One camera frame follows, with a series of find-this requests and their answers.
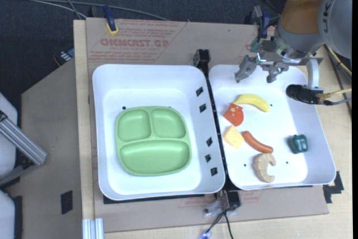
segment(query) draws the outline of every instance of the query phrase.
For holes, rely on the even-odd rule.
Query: blue and yellow clamp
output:
[[[106,27],[110,35],[116,35],[119,32],[118,26],[114,20],[114,16],[112,11],[109,9],[108,5],[103,7],[103,11],[105,12],[105,16],[107,18]]]

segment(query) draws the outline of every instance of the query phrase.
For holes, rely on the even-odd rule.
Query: toy tomato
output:
[[[228,110],[224,114],[224,118],[226,118],[234,126],[240,125],[244,120],[242,107],[235,104],[230,104]]]

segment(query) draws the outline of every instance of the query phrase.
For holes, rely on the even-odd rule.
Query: white tray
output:
[[[257,140],[272,146],[276,166],[269,164],[267,169],[269,175],[275,176],[274,182],[262,182],[252,167],[254,158],[260,152],[246,142],[240,149],[235,149],[223,141],[232,183],[240,189],[252,190],[328,184],[333,181],[336,169],[315,106],[295,101],[285,93],[290,84],[306,85],[305,75],[299,69],[290,67],[287,72],[278,75],[276,81],[267,83],[268,72],[257,67],[249,77],[237,83],[234,77],[237,71],[237,65],[216,65],[209,72],[220,131],[223,134],[231,125],[223,114],[239,95],[253,93],[263,97],[271,105],[270,111],[240,105],[244,121],[236,129],[239,132],[249,130]],[[287,139],[295,134],[307,137],[308,151],[293,154]]]
[[[215,193],[225,173],[203,73],[189,65],[105,64],[93,73],[98,180],[101,191],[113,200],[156,196]],[[200,106],[206,109],[200,112]],[[117,155],[115,121],[126,109],[170,106],[187,125],[192,158],[182,171],[162,176],[135,176],[126,172]]]

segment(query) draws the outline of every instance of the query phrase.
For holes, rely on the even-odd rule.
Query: toy green pepper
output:
[[[295,134],[289,140],[289,147],[293,153],[306,152],[308,150],[307,138],[304,134]]]

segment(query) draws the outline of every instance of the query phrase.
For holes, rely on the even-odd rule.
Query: wooden edge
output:
[[[81,167],[82,218],[95,218],[91,152],[90,106],[88,104],[88,68],[86,22],[74,20],[74,50],[76,61],[78,144]]]

